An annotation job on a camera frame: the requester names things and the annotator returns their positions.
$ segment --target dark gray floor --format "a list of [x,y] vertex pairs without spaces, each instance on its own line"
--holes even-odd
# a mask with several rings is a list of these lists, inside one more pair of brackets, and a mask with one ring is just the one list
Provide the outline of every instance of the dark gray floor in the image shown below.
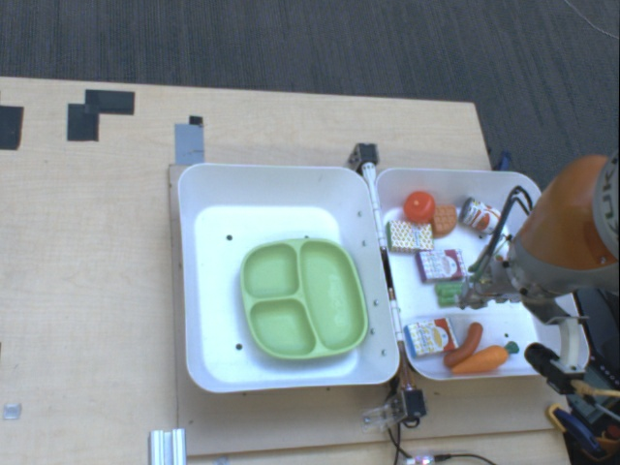
[[560,0],[0,0],[2,76],[474,102],[542,186],[618,146],[618,53]]

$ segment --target soda can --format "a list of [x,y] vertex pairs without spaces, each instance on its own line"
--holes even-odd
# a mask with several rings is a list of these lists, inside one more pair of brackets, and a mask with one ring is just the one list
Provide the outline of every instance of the soda can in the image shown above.
[[476,231],[493,234],[501,217],[502,214],[497,208],[469,198],[463,204],[458,220]]

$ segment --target sausage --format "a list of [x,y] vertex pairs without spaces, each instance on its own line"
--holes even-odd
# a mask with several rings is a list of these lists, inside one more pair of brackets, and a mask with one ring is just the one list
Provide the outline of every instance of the sausage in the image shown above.
[[457,363],[460,363],[465,358],[469,358],[474,354],[474,351],[478,347],[482,338],[482,324],[472,322],[467,329],[467,337],[465,341],[456,350],[449,352],[444,356],[444,365],[452,368]]

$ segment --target light wood surface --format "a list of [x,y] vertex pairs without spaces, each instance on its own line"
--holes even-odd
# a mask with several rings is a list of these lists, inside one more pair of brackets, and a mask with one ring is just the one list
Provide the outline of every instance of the light wood surface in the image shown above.
[[[136,113],[102,115],[99,142],[66,141],[67,105],[83,103],[86,88],[135,91]],[[0,150],[0,403],[23,408],[0,420],[2,463],[146,463],[149,431],[184,426],[169,211],[175,123],[203,116],[211,162],[341,166],[363,141],[379,144],[380,168],[488,169],[471,104],[0,78],[0,105],[25,107],[19,150]],[[566,463],[543,416],[558,397],[542,381],[420,385],[429,416],[404,436],[408,450]],[[319,391],[347,419],[385,394],[310,390]],[[245,397],[254,413],[243,423],[225,412],[227,398],[243,395],[215,407],[209,397],[196,403],[212,417],[209,433],[188,431],[188,443],[208,443],[197,463],[393,457],[384,435],[318,425],[313,398],[270,396],[289,429],[278,435],[262,419],[264,400]],[[292,415],[295,400],[314,415],[310,427]]]

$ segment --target tomato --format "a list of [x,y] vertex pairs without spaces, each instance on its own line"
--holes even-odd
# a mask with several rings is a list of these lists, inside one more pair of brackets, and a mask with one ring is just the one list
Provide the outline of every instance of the tomato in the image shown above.
[[435,214],[435,199],[425,191],[415,191],[403,205],[405,215],[415,224],[428,224]]

